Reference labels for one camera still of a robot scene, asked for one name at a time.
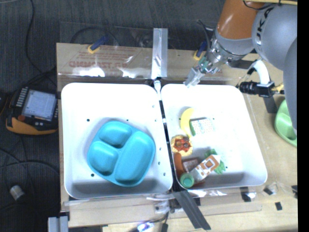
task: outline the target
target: gray cylinder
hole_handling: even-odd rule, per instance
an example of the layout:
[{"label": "gray cylinder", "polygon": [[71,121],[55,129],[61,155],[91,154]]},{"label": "gray cylinder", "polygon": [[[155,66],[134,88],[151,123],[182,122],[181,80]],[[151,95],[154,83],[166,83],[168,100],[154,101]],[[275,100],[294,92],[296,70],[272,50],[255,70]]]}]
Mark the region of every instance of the gray cylinder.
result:
[{"label": "gray cylinder", "polygon": [[222,37],[217,29],[215,30],[215,36],[221,47],[234,55],[244,56],[253,50],[252,39],[227,39]]},{"label": "gray cylinder", "polygon": [[21,189],[21,187],[19,185],[15,185],[15,186],[11,187],[10,194],[17,201],[25,193],[23,192],[23,190]]},{"label": "gray cylinder", "polygon": [[297,135],[297,38],[292,43],[284,61],[283,84],[286,104]]},{"label": "gray cylinder", "polygon": [[257,13],[252,41],[257,53],[280,70],[297,37],[297,6],[272,4]]}]

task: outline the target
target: green bottle cap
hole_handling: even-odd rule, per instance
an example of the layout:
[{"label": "green bottle cap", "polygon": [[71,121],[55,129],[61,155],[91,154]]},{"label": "green bottle cap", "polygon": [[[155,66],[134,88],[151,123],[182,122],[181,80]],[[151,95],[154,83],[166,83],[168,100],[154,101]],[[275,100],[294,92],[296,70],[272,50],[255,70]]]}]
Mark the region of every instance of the green bottle cap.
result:
[{"label": "green bottle cap", "polygon": [[194,185],[194,178],[192,177],[192,175],[190,175],[189,173],[183,173],[180,176],[180,184],[184,187],[184,188],[190,188],[191,186]]}]

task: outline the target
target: toy food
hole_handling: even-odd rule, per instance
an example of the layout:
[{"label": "toy food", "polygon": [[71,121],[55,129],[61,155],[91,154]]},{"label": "toy food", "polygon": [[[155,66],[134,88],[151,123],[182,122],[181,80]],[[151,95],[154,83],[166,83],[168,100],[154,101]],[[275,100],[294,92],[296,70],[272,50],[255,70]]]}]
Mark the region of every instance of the toy food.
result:
[{"label": "toy food", "polygon": [[178,135],[172,138],[171,149],[174,153],[180,153],[181,156],[189,156],[192,154],[192,143],[187,136]]},{"label": "toy food", "polygon": [[188,137],[191,137],[190,131],[190,118],[194,112],[194,108],[187,108],[181,115],[180,118],[180,128],[187,134]]}]

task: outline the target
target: blue compartment tray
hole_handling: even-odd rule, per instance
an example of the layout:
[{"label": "blue compartment tray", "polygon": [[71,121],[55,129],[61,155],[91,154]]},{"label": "blue compartment tray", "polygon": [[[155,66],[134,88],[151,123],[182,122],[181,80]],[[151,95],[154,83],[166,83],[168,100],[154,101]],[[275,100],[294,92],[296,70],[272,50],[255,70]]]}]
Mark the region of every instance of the blue compartment tray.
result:
[{"label": "blue compartment tray", "polygon": [[155,156],[153,139],[139,129],[120,122],[105,123],[87,153],[89,167],[102,178],[123,187],[137,186]]}]

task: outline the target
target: green object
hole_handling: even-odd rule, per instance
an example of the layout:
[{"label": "green object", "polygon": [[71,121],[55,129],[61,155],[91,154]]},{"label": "green object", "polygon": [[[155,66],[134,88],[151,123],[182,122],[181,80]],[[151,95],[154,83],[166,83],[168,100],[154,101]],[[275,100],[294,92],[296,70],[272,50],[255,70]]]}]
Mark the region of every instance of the green object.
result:
[{"label": "green object", "polygon": [[192,177],[192,175],[190,175],[189,173],[183,173],[180,176],[180,184],[184,187],[184,188],[190,188],[191,186],[194,185],[194,178]]},{"label": "green object", "polygon": [[[209,151],[207,151],[205,153],[205,158],[207,158],[208,156],[210,155],[217,155],[217,152],[215,151],[215,149],[211,149]],[[217,174],[223,174],[223,171],[225,171],[225,165],[224,165],[224,162],[220,160],[220,164],[218,167],[216,167],[214,169],[214,171],[217,173]]]},{"label": "green object", "polygon": [[281,103],[276,114],[275,130],[280,137],[297,147],[297,135],[292,126],[286,100]]},{"label": "green object", "polygon": [[189,124],[193,136],[213,131],[212,123],[206,117],[190,119]]}]

